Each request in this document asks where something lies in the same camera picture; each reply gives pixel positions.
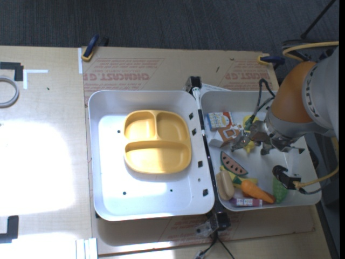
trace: black cable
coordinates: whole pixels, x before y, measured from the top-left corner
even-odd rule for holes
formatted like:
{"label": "black cable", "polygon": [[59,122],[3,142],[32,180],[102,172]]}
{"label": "black cable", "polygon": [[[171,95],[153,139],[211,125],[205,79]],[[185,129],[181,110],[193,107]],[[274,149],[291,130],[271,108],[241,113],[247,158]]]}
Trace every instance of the black cable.
{"label": "black cable", "polygon": [[218,231],[216,230],[215,232],[213,232],[213,237],[210,236],[212,238],[212,243],[210,244],[210,246],[208,248],[206,248],[205,250],[203,250],[199,255],[204,255],[206,252],[208,252],[210,250],[210,248],[212,248],[215,243],[217,242],[217,240],[222,244],[222,246],[225,248],[226,252],[228,254],[230,254],[232,259],[235,259],[232,255],[232,253],[229,251],[229,249],[225,246],[225,244],[220,240],[219,236],[218,236]]}
{"label": "black cable", "polygon": [[[272,95],[272,97],[268,98],[266,101],[264,101],[264,103],[262,105],[260,105],[261,94],[262,94],[262,91],[263,91],[263,83],[265,84],[267,90]],[[259,112],[259,110],[261,110],[269,101],[273,100],[274,98],[275,98],[275,94],[272,92],[270,86],[268,85],[267,80],[265,80],[264,78],[260,79],[259,80],[259,97],[258,97],[258,102],[257,102],[257,105],[255,107],[255,110],[254,110],[253,114],[245,121],[245,123],[244,123],[244,130],[246,130],[246,131],[250,130],[250,126],[253,123],[254,118],[257,115],[257,113]]]}
{"label": "black cable", "polygon": [[213,240],[212,240],[212,243],[210,244],[210,246],[208,248],[206,248],[205,250],[203,250],[200,255],[204,255],[206,252],[208,252],[210,250],[210,248],[212,248],[215,243],[217,242],[217,239],[218,239],[218,231],[215,231],[213,232],[213,237],[210,236]]}
{"label": "black cable", "polygon": [[300,58],[303,62],[308,62],[311,60],[311,56],[310,55],[307,55],[307,54],[302,54],[298,51],[291,51],[289,54],[295,56],[295,57],[298,57]]}
{"label": "black cable", "polygon": [[331,0],[326,7],[322,10],[322,12],[317,16],[317,18],[314,20],[314,22],[306,29],[304,33],[301,34],[301,38],[305,39],[307,37],[307,34],[310,32],[310,30],[316,25],[316,23],[321,19],[321,17],[326,13],[326,11],[333,5],[333,3],[336,0]]}
{"label": "black cable", "polygon": [[229,249],[225,246],[225,244],[220,240],[220,238],[218,238],[218,241],[222,244],[222,246],[225,248],[225,250],[227,251],[227,253],[230,254],[232,259],[235,259],[235,257],[233,257],[232,253],[229,251]]}
{"label": "black cable", "polygon": [[321,187],[321,188],[319,188],[319,189],[317,189],[317,190],[315,190],[315,191],[311,191],[311,192],[307,192],[307,191],[305,191],[303,188],[299,188],[299,189],[298,189],[298,192],[300,192],[301,194],[305,194],[305,195],[312,195],[312,194],[315,194],[315,193],[321,191],[322,188],[323,188],[323,187]]}

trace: cardboard sheet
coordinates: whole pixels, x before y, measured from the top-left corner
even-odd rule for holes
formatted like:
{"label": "cardboard sheet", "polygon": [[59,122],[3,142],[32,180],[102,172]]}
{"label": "cardboard sheet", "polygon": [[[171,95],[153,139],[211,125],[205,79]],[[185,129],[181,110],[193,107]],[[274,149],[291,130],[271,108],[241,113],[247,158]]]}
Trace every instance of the cardboard sheet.
{"label": "cardboard sheet", "polygon": [[[92,158],[89,143],[89,97],[98,90],[181,90],[190,76],[202,83],[228,90],[258,90],[258,81],[267,80],[278,89],[273,66],[257,63],[262,52],[186,51],[98,47],[92,60],[83,62],[85,112],[88,141],[91,204]],[[228,212],[231,227],[220,233],[223,241],[312,231],[309,207],[274,208],[251,212]],[[160,219],[108,222],[96,217],[92,206],[92,237],[98,251],[122,254],[209,243],[210,238],[195,234],[206,216],[178,216]]]}
{"label": "cardboard sheet", "polygon": [[[75,257],[75,240],[92,233],[77,50],[0,46],[0,55],[30,70],[16,103],[0,109],[0,234],[19,216],[18,239],[0,244],[0,258]],[[4,102],[14,88],[1,84]]]}

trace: gray carpet floor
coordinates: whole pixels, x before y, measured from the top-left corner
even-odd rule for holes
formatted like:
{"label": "gray carpet floor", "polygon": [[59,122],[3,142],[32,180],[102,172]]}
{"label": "gray carpet floor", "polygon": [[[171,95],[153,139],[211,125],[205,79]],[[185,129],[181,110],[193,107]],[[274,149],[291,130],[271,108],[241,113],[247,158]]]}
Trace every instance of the gray carpet floor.
{"label": "gray carpet floor", "polygon": [[[246,50],[282,56],[331,0],[0,0],[0,45]],[[339,39],[339,0],[307,39]],[[287,59],[278,81],[296,64]]]}

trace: black bracket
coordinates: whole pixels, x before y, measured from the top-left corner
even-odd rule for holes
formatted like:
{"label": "black bracket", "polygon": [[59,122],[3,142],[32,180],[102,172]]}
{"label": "black bracket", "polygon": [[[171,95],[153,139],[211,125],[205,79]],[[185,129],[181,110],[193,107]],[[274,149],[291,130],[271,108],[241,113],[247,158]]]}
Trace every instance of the black bracket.
{"label": "black bracket", "polygon": [[7,219],[7,232],[0,234],[0,244],[12,243],[18,238],[19,216],[9,216]]}
{"label": "black bracket", "polygon": [[0,69],[8,69],[15,71],[15,81],[23,81],[23,68],[20,63],[0,62]]}
{"label": "black bracket", "polygon": [[[193,95],[193,88],[201,88],[202,87],[202,82],[201,82],[201,77],[189,77],[187,82],[184,85],[184,90],[191,95]],[[204,131],[204,117],[202,113],[202,109],[198,108],[198,113],[199,113],[199,120],[200,120],[200,125],[202,131]],[[208,164],[209,164],[209,169],[210,169],[210,176],[211,176],[211,181],[212,181],[212,187],[213,187],[213,192],[215,195],[215,204],[213,205],[213,209],[207,213],[208,220],[198,226],[196,228],[196,234],[199,236],[204,236],[207,237],[211,235],[215,231],[223,231],[227,227],[230,226],[230,219],[227,215],[226,212],[224,212],[224,207],[222,203],[219,200],[219,195],[218,195],[218,190],[217,190],[217,185],[216,185],[216,176],[215,176],[215,171],[213,170],[213,164],[211,160],[211,155],[210,155],[210,150],[208,147],[206,135],[203,133],[203,142],[204,142],[204,147],[205,147],[205,152],[206,156],[208,159]]]}

